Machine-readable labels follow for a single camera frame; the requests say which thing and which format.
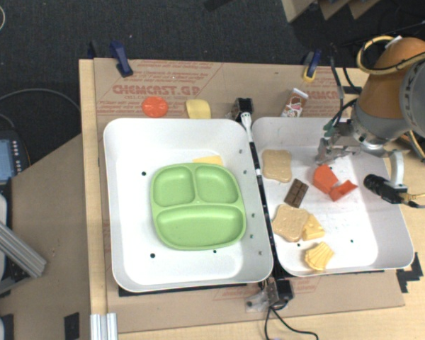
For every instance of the tan bread slice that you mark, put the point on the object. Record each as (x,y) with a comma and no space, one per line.
(288,223)

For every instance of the pale yellow rounded piece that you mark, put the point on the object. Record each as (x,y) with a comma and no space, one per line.
(198,109)

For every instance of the brown chocolate bar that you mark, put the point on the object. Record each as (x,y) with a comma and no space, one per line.
(296,192)

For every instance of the tan toast slice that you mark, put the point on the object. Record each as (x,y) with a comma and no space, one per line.
(277,165)

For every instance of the brown cardboard board red print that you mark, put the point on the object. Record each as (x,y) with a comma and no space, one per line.
(340,303)

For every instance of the yellow ridged crisps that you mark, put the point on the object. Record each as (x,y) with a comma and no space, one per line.
(318,256)

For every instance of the green divided plate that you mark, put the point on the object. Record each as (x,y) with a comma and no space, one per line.
(198,221)

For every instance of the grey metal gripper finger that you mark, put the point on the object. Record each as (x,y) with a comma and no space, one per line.
(334,158)
(323,151)

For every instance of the yellow cheese slice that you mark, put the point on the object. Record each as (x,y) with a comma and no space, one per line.
(209,159)

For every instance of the white plastic tray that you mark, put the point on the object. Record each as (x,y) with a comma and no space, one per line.
(134,225)
(361,232)

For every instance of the black cylinder on white bracket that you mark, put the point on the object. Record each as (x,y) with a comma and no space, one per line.
(382,186)

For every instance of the brown and white carton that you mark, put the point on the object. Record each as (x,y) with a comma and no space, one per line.
(294,103)

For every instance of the orange round slice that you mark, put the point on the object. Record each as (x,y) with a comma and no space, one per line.
(155,106)

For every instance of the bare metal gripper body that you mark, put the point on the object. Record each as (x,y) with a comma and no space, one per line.
(347,142)

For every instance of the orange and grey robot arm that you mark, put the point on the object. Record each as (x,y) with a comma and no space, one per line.
(386,83)

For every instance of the yellow cheese wedge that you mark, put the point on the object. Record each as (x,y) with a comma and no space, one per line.
(313,229)

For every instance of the thin black and white rod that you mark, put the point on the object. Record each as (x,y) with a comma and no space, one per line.
(258,174)

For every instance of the orange open carton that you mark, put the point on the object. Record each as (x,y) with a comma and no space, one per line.
(324,179)

